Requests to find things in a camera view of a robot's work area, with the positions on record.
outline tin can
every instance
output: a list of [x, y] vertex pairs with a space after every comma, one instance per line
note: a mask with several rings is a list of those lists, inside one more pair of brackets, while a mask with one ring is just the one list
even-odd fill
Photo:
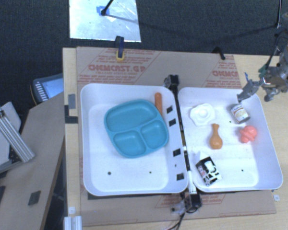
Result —
[[246, 122], [251, 118], [241, 104], [232, 105], [230, 111], [234, 115], [238, 123]]

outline brown pear-shaped toy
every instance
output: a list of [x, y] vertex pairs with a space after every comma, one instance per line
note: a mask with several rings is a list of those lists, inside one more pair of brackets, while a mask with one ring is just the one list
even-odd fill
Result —
[[217, 132], [219, 127], [220, 125], [212, 124], [213, 134], [210, 138], [210, 146], [212, 149], [220, 149], [223, 146], [223, 141]]

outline blue plate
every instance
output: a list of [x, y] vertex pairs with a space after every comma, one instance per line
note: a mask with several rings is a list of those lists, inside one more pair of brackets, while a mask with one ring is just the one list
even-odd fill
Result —
[[168, 142], [168, 128], [160, 112], [146, 100], [130, 101], [111, 108], [104, 122], [112, 144], [127, 158], [144, 156]]

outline wooden table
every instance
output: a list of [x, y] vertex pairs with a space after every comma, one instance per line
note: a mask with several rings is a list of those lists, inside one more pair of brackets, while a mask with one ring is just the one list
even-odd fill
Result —
[[[246, 84], [244, 72], [247, 71], [249, 79], [258, 79], [258, 69], [267, 61], [268, 56], [234, 55], [242, 86]], [[274, 57], [271, 66], [275, 65], [278, 57]], [[68, 105], [68, 95], [77, 93], [76, 89], [76, 49], [65, 48], [63, 50], [64, 84], [65, 84], [65, 105]], [[260, 89], [257, 92], [262, 101], [271, 137], [276, 149], [279, 163], [284, 176], [283, 185], [274, 195], [279, 196], [279, 201], [275, 202], [276, 214], [207, 218], [196, 220], [184, 220], [180, 229], [288, 229], [288, 92], [281, 93], [274, 97], [271, 102], [264, 102], [265, 92]], [[69, 116], [77, 116], [77, 104], [74, 109], [69, 110]], [[66, 163], [67, 163], [67, 195], [68, 207], [73, 206], [75, 212], [70, 212], [69, 216], [78, 216], [80, 212], [80, 188], [79, 188], [79, 152], [78, 152], [78, 126], [77, 124], [67, 124], [66, 132]], [[85, 230], [165, 230], [173, 226], [176, 222], [151, 222], [137, 224], [120, 224], [85, 227]]]

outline cardboard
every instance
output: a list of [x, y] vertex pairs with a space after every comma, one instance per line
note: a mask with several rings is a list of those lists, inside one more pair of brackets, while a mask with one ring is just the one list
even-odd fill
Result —
[[[77, 95], [88, 83], [162, 85], [170, 74], [180, 77], [183, 87], [241, 88], [232, 55], [221, 60], [217, 54], [125, 50], [125, 60], [117, 62], [115, 49], [79, 47], [77, 58]], [[95, 197], [83, 185], [81, 119], [79, 165], [81, 216], [83, 226], [177, 220], [171, 207], [181, 201], [179, 194]], [[276, 212], [270, 191], [204, 194], [203, 206], [186, 219], [272, 214]]]

